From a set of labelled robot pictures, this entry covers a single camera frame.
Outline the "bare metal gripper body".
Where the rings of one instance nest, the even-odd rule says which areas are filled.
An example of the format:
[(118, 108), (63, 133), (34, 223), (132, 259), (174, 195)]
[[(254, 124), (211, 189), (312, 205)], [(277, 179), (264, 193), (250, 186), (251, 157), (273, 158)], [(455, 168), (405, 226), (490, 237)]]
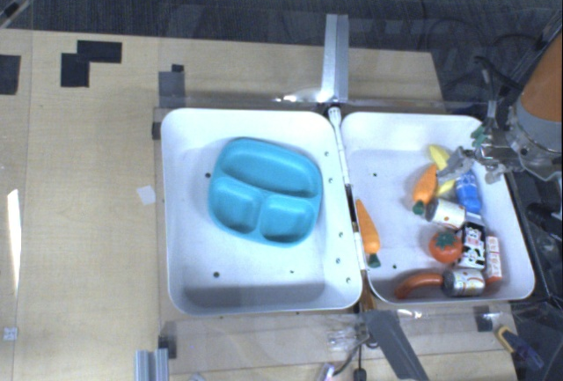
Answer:
[(499, 180), (508, 172), (527, 172), (540, 180), (556, 180), (562, 175), (562, 156), (548, 150), (526, 134), (491, 130), (474, 133), (476, 161), (486, 168), (486, 180)]

